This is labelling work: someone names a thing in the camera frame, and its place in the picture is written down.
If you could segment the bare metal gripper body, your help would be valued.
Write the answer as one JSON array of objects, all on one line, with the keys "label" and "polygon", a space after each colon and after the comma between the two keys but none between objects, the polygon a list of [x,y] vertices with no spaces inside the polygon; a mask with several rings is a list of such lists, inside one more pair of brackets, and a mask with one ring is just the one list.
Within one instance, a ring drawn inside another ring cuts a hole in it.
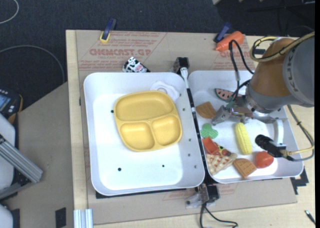
[{"label": "bare metal gripper body", "polygon": [[276,118],[271,116],[271,110],[262,108],[251,98],[238,96],[232,103],[231,116],[246,124],[250,120],[258,120],[265,124],[273,123]]}]

